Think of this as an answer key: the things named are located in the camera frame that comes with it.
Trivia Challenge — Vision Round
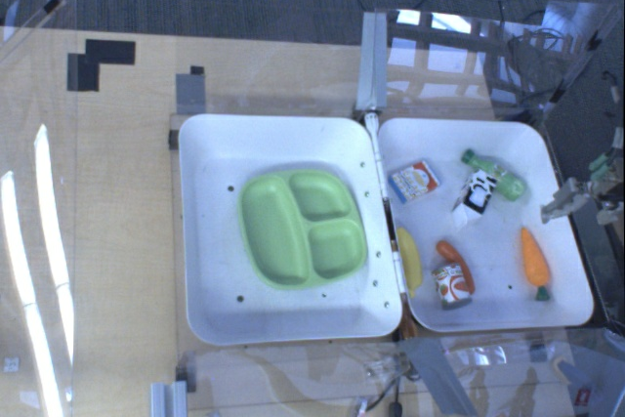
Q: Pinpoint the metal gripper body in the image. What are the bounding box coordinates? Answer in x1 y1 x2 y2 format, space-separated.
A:
583 170 625 207

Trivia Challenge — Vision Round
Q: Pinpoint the green plastic bottle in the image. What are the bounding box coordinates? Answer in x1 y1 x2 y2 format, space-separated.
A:
460 148 527 202

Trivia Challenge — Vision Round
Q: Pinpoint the orange carrot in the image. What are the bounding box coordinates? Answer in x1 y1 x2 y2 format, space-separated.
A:
520 227 553 302

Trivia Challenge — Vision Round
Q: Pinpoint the black and white milk carton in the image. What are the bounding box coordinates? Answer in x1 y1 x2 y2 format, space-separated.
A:
449 169 499 230

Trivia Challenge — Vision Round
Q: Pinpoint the white plastic tray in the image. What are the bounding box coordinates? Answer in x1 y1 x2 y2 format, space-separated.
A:
377 116 596 334
178 113 404 347

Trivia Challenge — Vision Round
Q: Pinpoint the orange sausage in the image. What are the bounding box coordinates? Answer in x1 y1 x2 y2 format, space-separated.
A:
436 239 477 295

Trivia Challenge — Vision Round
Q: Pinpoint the small orange and white can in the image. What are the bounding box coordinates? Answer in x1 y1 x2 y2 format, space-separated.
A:
431 263 474 311

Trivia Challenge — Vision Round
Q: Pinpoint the orange and blue carton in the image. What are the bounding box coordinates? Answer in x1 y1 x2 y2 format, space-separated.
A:
388 159 441 205

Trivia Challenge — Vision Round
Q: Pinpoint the yellow banana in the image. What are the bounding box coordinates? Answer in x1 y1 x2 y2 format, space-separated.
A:
395 227 424 300

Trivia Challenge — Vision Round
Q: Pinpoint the green divided plate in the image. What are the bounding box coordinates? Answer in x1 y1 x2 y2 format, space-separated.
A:
237 169 369 291

